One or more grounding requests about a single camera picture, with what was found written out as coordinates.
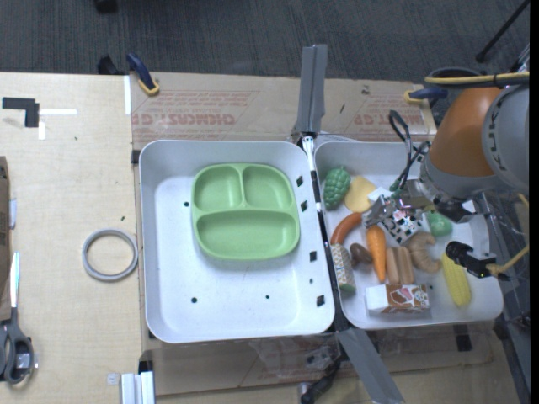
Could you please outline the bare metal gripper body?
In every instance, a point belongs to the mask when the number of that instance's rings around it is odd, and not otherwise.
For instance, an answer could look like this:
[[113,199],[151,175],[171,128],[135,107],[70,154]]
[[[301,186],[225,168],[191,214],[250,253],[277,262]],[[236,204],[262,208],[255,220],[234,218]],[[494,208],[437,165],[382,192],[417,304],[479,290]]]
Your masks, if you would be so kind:
[[465,203],[464,199],[453,198],[423,179],[409,179],[398,194],[400,210],[435,210],[454,223],[468,222],[476,215],[474,210],[464,206]]

